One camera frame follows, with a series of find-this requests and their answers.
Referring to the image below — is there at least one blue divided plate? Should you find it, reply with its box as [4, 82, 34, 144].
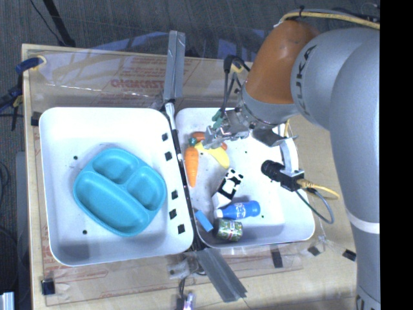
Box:
[72, 147, 168, 238]

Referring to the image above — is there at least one white plastic tray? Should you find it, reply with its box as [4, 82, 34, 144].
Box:
[174, 107, 317, 250]
[38, 106, 195, 267]

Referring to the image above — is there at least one yellow banana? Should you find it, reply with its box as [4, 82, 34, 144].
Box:
[194, 140, 231, 170]

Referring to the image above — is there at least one blue bottle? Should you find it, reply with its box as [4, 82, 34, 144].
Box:
[213, 200, 261, 221]

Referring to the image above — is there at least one brown cardboard board red print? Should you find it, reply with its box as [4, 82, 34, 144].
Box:
[27, 50, 306, 307]

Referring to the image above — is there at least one blue cube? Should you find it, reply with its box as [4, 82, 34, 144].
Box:
[194, 209, 215, 233]

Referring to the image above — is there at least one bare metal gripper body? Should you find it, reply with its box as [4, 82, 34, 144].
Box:
[221, 107, 253, 141]

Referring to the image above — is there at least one orange carrot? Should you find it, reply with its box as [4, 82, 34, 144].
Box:
[183, 136, 200, 189]

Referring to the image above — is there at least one green can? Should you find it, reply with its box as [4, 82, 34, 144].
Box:
[214, 218, 244, 243]

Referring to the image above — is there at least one black cylinder on white bracket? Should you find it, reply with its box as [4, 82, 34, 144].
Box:
[260, 134, 306, 193]

